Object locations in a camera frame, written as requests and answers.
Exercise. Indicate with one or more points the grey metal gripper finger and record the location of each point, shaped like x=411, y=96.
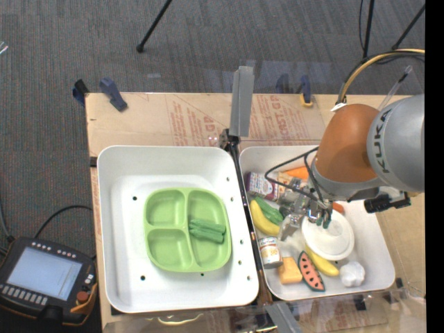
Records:
x=289, y=227

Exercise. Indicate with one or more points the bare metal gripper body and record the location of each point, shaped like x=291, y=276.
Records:
x=301, y=200

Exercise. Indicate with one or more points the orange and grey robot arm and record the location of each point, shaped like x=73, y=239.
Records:
x=347, y=144

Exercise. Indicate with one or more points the green toy cucumber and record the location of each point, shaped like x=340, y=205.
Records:
x=270, y=212

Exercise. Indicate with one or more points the tan packet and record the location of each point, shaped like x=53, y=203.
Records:
x=284, y=179

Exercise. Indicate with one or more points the orange carrot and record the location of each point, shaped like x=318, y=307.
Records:
x=298, y=172

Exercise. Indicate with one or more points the yellow banana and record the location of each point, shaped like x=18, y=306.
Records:
x=326, y=265
x=262, y=220

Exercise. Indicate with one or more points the small white and yellow can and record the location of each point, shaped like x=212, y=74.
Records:
x=271, y=253

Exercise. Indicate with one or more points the small orange toy food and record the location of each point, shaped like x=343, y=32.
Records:
x=338, y=207

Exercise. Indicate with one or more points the yellow cheese block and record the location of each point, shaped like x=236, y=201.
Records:
x=289, y=271

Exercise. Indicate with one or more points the purple and white carton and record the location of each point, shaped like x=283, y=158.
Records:
x=260, y=185

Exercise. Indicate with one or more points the white bowl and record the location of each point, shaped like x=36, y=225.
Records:
x=333, y=239

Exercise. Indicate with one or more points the red watermelon slice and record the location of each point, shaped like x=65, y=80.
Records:
x=310, y=272

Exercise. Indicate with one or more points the white garlic bulb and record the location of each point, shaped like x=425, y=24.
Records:
x=352, y=274

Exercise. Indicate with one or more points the green toy beans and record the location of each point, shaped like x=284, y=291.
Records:
x=208, y=230

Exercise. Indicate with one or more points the white plastic tray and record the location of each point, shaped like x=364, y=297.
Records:
x=367, y=255
x=125, y=220

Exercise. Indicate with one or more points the green divided plate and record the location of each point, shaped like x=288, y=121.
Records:
x=166, y=227

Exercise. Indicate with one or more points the brown cardboard board red print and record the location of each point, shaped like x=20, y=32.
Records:
x=156, y=120

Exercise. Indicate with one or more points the black cylinder on white bracket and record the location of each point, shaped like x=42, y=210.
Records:
x=381, y=202

